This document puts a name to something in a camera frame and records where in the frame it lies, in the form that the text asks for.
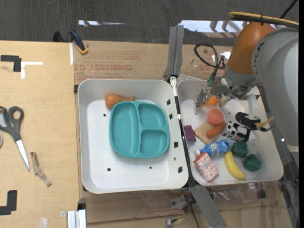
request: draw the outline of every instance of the teal divided plate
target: teal divided plate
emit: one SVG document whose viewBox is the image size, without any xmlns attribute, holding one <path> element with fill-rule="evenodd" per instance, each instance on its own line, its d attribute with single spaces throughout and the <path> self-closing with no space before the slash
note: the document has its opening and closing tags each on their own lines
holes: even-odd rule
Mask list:
<svg viewBox="0 0 304 228">
<path fill-rule="evenodd" d="M 130 158 L 154 158 L 169 146 L 169 127 L 165 112 L 155 104 L 122 101 L 114 105 L 110 116 L 110 141 L 120 155 Z"/>
</svg>

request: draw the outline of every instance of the scissors blade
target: scissors blade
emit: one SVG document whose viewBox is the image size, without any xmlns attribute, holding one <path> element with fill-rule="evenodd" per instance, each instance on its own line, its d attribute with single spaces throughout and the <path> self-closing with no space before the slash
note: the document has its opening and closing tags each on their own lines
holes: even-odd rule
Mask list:
<svg viewBox="0 0 304 228">
<path fill-rule="evenodd" d="M 29 161 L 28 161 L 27 154 L 26 154 L 26 152 L 25 152 L 25 149 L 24 149 L 24 145 L 23 145 L 22 140 L 21 140 L 21 139 L 17 140 L 17 141 L 16 141 L 16 144 L 17 144 L 17 146 L 18 146 L 18 149 L 19 149 L 19 152 L 20 152 L 21 157 L 22 157 L 22 159 L 23 159 L 23 162 L 24 162 L 26 168 L 27 168 L 28 171 L 29 171 L 29 163 L 28 163 Z"/>
</svg>

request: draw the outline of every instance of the orange toy chicken leg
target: orange toy chicken leg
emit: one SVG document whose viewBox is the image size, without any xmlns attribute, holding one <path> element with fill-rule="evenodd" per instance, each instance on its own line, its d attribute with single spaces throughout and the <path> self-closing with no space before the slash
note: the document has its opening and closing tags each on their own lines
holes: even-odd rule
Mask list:
<svg viewBox="0 0 304 228">
<path fill-rule="evenodd" d="M 105 98 L 105 104 L 107 107 L 112 108 L 116 103 L 121 102 L 121 101 L 134 101 L 135 97 L 129 97 L 129 98 L 122 98 L 118 95 L 115 94 L 109 94 Z"/>
</svg>

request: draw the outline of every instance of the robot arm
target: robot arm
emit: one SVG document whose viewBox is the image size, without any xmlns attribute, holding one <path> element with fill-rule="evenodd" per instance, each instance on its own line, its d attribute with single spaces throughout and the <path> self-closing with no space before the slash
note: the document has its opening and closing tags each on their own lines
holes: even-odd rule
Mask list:
<svg viewBox="0 0 304 228">
<path fill-rule="evenodd" d="M 297 29 L 249 23 L 232 49 L 223 77 L 202 89 L 195 105 L 207 102 L 211 95 L 248 100 L 252 98 L 248 92 L 260 83 L 285 142 L 298 146 L 298 41 Z"/>
</svg>

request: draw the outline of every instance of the plastic tray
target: plastic tray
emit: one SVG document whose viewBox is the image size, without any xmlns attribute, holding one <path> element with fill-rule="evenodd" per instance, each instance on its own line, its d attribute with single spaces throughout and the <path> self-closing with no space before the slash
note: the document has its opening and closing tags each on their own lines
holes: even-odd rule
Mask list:
<svg viewBox="0 0 304 228">
<path fill-rule="evenodd" d="M 147 102 L 119 102 L 111 111 L 110 141 L 113 149 L 125 157 L 158 157 L 169 146 L 166 113 Z"/>
<path fill-rule="evenodd" d="M 183 80 L 179 82 L 177 86 L 183 125 L 191 125 L 194 130 L 207 121 L 207 113 L 210 109 L 214 107 L 219 108 L 218 104 L 214 106 L 201 105 L 197 108 L 195 107 L 194 101 L 197 99 L 203 86 L 207 86 L 205 80 Z M 249 94 L 259 95 L 258 88 L 254 87 Z M 261 117 L 263 122 L 267 119 L 267 116 L 261 98 L 257 101 L 257 107 L 258 116 Z M 228 121 L 235 122 L 235 114 L 237 112 L 249 113 L 248 102 L 237 99 L 228 101 L 224 107 L 219 109 L 223 112 L 224 121 L 226 123 Z M 218 168 L 219 174 L 211 182 L 206 182 L 193 163 L 195 160 L 195 150 L 203 149 L 205 147 L 203 141 L 199 138 L 196 139 L 196 142 L 187 142 L 187 146 L 193 177 L 201 185 L 218 186 L 236 183 L 276 181 L 283 175 L 282 162 L 271 131 L 251 131 L 249 141 L 247 141 L 249 153 L 255 154 L 262 162 L 260 170 L 255 172 L 248 171 L 242 166 L 241 158 L 234 158 L 237 166 L 246 174 L 247 178 L 245 180 L 239 180 L 233 177 L 225 166 L 223 155 L 218 155 L 212 157 L 212 160 Z M 221 136 L 216 141 L 222 139 L 227 138 Z M 235 143 L 233 140 L 227 140 L 231 144 Z"/>
<path fill-rule="evenodd" d="M 134 96 L 158 105 L 168 121 L 169 146 L 156 158 L 128 158 L 110 143 L 111 109 L 108 94 Z M 183 187 L 188 180 L 172 87 L 162 80 L 88 79 L 78 88 L 82 183 L 91 193 L 165 190 Z"/>
</svg>

